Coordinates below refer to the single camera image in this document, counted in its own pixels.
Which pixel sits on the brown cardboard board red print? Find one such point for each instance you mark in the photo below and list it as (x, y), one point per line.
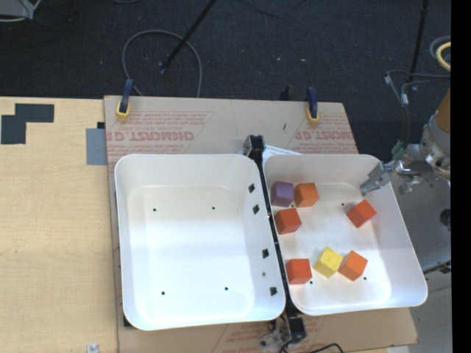
(221, 123)

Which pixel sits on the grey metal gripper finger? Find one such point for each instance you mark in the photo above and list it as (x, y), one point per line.
(377, 170)
(371, 186)

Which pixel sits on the white printed paper slip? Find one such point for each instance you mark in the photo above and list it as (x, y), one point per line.
(281, 150)

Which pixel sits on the yellow cube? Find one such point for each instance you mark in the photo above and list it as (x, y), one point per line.
(327, 262)

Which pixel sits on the orange cube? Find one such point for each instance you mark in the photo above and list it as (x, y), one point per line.
(306, 195)
(352, 266)

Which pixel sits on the red cube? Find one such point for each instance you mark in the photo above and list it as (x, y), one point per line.
(287, 220)
(298, 271)
(361, 213)

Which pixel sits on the purple cube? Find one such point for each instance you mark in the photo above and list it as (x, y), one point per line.
(282, 193)

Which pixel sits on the white plastic tray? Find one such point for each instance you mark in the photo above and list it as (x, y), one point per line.
(191, 241)
(331, 234)

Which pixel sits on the thin black rod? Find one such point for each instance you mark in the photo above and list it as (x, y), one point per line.
(274, 230)

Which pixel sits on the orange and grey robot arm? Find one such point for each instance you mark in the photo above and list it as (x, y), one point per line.
(443, 118)

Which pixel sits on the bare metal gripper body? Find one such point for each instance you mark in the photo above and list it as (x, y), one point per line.
(434, 162)

